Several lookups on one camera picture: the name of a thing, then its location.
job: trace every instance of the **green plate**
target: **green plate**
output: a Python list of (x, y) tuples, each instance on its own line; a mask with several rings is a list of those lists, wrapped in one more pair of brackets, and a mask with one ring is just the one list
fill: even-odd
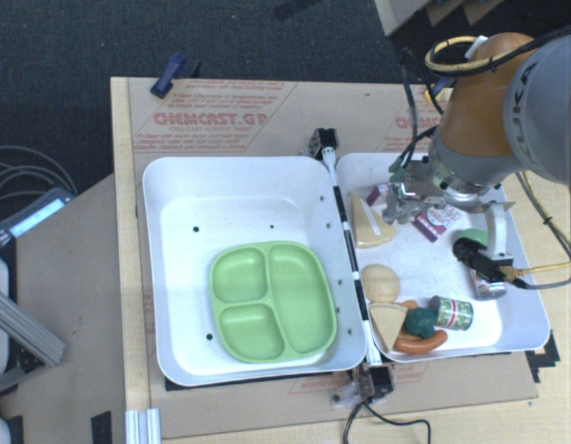
[(219, 336), (248, 363), (304, 358), (334, 340), (337, 320), (316, 254), (301, 243), (250, 243), (218, 255), (209, 272)]

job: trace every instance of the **table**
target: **table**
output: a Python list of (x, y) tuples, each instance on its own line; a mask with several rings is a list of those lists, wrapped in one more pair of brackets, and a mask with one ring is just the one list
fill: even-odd
[[(140, 240), (138, 219), (135, 215), (138, 192), (135, 188), (135, 160), (131, 137), (130, 83), (131, 80), (128, 78), (111, 80), (125, 400), (128, 410), (147, 410), (152, 407), (153, 401), (148, 381), (150, 370), (145, 337), (143, 278), (139, 267), (141, 265)], [(321, 108), (319, 104), (314, 104), (320, 98), (320, 94), (327, 95), (332, 104), (336, 105), (344, 100), (346, 104), (353, 107), (354, 101), (365, 101), (368, 96), (383, 90), (379, 86), (365, 84), (307, 82), (293, 85), (298, 95), (303, 93), (309, 99), (314, 98), (307, 102), (305, 105), (307, 111), (304, 112), (304, 117), (301, 117), (306, 118), (304, 124), (307, 123), (307, 125), (304, 130), (314, 123), (314, 120), (309, 122), (307, 120), (310, 117), (310, 111), (314, 110), (317, 117), (328, 118), (325, 114), (329, 111)], [(392, 111), (392, 118), (395, 116), (402, 118), (402, 87), (385, 89), (387, 100), (384, 110)], [(369, 106), (373, 110), (382, 109), (382, 103), (379, 101), (370, 102)], [(360, 119), (360, 125), (365, 123), (366, 117), (366, 112), (354, 114), (355, 119)], [(254, 139), (254, 142), (262, 143), (261, 138)], [(542, 179), (533, 179), (540, 198), (558, 220), (559, 225), (570, 232), (570, 191), (563, 186), (555, 186)], [(530, 263), (544, 265), (562, 262), (563, 253), (559, 251), (548, 229), (539, 221), (533, 208), (517, 186), (515, 178), (507, 179), (504, 188), (508, 199), (516, 201), (513, 208), (515, 222)], [(549, 276), (561, 278), (564, 274), (554, 272)], [(560, 353), (560, 362), (554, 368), (540, 371), (537, 399), (403, 413), (394, 415), (393, 419), (428, 419), (436, 441), (442, 439), (449, 442), (571, 441), (570, 286), (546, 290), (542, 293), (542, 299), (551, 320), (554, 338)], [(229, 434), (172, 438), (165, 439), (164, 442), (172, 444), (186, 442), (337, 442), (341, 440), (343, 427), (344, 421), (337, 419), (298, 426), (241, 430)], [(425, 431), (417, 427), (384, 426), (375, 418), (362, 417), (353, 426), (352, 438), (357, 439), (358, 442), (372, 442), (384, 438), (389, 442), (425, 442)]]

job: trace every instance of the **white tray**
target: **white tray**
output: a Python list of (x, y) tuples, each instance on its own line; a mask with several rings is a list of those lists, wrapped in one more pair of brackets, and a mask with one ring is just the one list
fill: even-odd
[[(183, 386), (348, 370), (366, 339), (329, 173), (305, 156), (168, 157), (143, 174), (157, 359)], [(320, 259), (337, 308), (333, 343), (309, 358), (248, 364), (219, 340), (207, 275), (232, 247), (297, 241)]]
[[(388, 167), (396, 157), (396, 154), (347, 154), (341, 158), (337, 172), (346, 204), (350, 202), (351, 191), (365, 198), (374, 186), (389, 180)], [(503, 190), (491, 190), (483, 200), (504, 202)], [(429, 298), (440, 295), (472, 302), (474, 314), (468, 330), (446, 329), (448, 340), (437, 350), (422, 355), (392, 350), (385, 353), (390, 359), (395, 362), (416, 362), (527, 351), (541, 347), (548, 340), (550, 326), (538, 291), (521, 290), (507, 285), (507, 293), (501, 298), (477, 301), (468, 268), (453, 256), (452, 246), (461, 230), (486, 230), (483, 214), (462, 213), (435, 242), (427, 240), (412, 224), (395, 223), (394, 227), (397, 233), (391, 242), (378, 247), (356, 249), (359, 269), (374, 263), (392, 268), (401, 281), (399, 302), (414, 299), (419, 305), (426, 306)], [(507, 252), (515, 258), (517, 267), (528, 267), (528, 260), (509, 212), (507, 229)], [(533, 283), (531, 276), (524, 277), (524, 280)]]

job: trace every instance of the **blue clamp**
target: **blue clamp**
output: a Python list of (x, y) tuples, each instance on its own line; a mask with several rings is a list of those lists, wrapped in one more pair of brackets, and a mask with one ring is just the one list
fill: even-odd
[(166, 69), (164, 70), (164, 74), (162, 74), (162, 76), (157, 80), (150, 92), (160, 99), (166, 97), (172, 89), (172, 79), (176, 78), (180, 74), (185, 63), (186, 57), (181, 53), (175, 53), (172, 55), (168, 61)]

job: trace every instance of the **dark floor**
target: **dark floor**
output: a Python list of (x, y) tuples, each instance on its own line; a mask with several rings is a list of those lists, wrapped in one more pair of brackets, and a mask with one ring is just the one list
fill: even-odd
[(110, 78), (157, 77), (175, 52), (201, 78), (400, 82), (404, 46), (569, 23), (571, 0), (507, 0), (475, 26), (419, 12), (390, 38), (373, 0), (0, 0), (0, 145), (54, 157), (85, 191), (113, 169)]

